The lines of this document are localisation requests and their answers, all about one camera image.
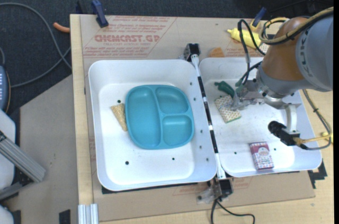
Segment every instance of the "blue plate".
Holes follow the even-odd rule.
[[[190,103],[174,86],[134,87],[127,94],[125,113],[130,137],[143,149],[180,147],[194,134]]]

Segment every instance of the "wooden table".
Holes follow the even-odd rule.
[[[90,146],[88,140],[88,126],[86,113],[86,99],[84,95],[84,67],[82,56],[82,35],[79,15],[70,16],[73,86],[75,104],[75,130],[78,175],[79,204],[94,203],[92,190],[92,174],[90,163]],[[333,92],[310,92],[315,104],[320,108],[323,116],[333,126]],[[309,114],[314,132],[318,135],[324,131],[320,120],[312,112],[309,105],[305,106]],[[231,208],[234,213],[252,213],[257,223],[334,223],[334,174],[333,174],[333,145],[322,150],[322,156],[327,171],[323,181],[316,181],[315,197],[311,199],[293,200],[285,202],[265,203]],[[188,213],[175,213],[162,216],[143,217],[108,221],[105,223],[209,223],[210,210]],[[224,211],[215,211],[215,223],[252,223],[250,217],[239,218],[229,216]]]

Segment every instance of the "small box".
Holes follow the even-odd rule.
[[[251,143],[249,147],[256,169],[274,168],[270,148],[266,142]]]

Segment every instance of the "teal plate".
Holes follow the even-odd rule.
[[[190,103],[174,86],[134,87],[126,96],[125,113],[129,135],[143,149],[180,147],[194,134]]]

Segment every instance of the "blue clamp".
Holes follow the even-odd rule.
[[[108,21],[105,18],[104,11],[102,9],[102,4],[99,0],[93,0],[91,2],[91,6],[93,9],[94,14],[97,15],[96,21],[100,25],[100,27],[106,27],[108,26]]]

